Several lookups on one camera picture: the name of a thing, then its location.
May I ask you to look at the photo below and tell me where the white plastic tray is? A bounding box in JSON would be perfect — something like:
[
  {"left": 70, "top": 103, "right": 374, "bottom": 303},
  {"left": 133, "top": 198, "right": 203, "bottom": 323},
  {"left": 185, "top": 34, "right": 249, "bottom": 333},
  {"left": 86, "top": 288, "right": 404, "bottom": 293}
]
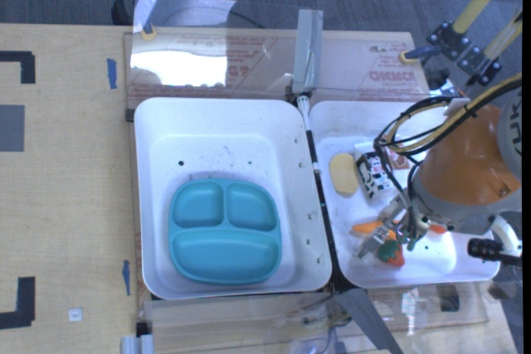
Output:
[
  {"left": 133, "top": 96, "right": 334, "bottom": 301},
  {"left": 308, "top": 99, "right": 501, "bottom": 290}
]

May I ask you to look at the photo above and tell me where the black cylinder on white bracket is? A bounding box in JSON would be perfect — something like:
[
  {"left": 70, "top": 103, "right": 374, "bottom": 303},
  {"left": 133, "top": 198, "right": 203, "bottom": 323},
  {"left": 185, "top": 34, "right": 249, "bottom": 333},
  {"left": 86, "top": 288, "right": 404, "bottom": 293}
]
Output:
[{"left": 467, "top": 214, "right": 524, "bottom": 267}]

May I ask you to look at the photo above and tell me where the white carton with black print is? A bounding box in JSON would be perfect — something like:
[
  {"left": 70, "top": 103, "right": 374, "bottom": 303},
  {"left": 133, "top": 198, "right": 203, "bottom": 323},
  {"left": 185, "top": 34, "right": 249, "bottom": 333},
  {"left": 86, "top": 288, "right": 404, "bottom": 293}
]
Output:
[{"left": 353, "top": 141, "right": 394, "bottom": 202}]

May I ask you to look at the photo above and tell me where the red strawberry with green top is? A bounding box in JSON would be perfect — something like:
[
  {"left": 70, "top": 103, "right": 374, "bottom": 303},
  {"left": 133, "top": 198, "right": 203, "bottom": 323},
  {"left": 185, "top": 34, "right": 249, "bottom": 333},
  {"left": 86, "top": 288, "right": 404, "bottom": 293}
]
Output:
[{"left": 376, "top": 239, "right": 406, "bottom": 268}]

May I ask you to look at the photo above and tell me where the yellow oval biscuit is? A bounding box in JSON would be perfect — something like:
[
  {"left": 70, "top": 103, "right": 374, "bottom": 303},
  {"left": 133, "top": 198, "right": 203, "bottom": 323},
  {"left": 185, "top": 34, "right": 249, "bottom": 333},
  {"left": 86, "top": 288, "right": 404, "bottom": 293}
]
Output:
[{"left": 328, "top": 152, "right": 360, "bottom": 196}]

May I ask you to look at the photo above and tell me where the brown and white packet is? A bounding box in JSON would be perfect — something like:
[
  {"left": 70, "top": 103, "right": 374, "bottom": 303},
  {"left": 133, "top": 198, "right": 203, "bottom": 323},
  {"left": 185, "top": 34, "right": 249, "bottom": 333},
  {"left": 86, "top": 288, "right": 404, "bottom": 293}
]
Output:
[{"left": 380, "top": 133, "right": 412, "bottom": 172}]

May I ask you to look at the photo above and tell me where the orange carrot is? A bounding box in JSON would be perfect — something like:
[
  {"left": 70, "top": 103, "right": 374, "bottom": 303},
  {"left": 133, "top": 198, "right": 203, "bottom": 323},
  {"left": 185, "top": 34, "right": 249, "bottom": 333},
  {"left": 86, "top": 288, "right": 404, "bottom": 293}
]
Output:
[{"left": 351, "top": 220, "right": 400, "bottom": 238}]

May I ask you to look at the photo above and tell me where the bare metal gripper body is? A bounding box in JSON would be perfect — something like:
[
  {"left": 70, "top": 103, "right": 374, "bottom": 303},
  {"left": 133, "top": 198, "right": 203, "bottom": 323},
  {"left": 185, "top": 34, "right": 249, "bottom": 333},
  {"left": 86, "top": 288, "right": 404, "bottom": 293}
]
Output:
[{"left": 396, "top": 206, "right": 433, "bottom": 242}]

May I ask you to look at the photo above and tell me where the blue divided plate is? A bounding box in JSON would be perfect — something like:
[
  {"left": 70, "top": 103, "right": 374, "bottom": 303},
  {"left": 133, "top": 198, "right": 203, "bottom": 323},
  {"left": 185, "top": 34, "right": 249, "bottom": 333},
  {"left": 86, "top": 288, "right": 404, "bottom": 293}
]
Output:
[{"left": 167, "top": 177, "right": 284, "bottom": 286}]

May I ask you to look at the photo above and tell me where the brown cardboard board red print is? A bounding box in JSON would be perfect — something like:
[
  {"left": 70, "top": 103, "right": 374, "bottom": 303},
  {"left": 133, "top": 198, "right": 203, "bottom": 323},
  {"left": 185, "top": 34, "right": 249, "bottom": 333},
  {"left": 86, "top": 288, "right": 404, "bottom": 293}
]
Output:
[{"left": 124, "top": 27, "right": 491, "bottom": 329}]

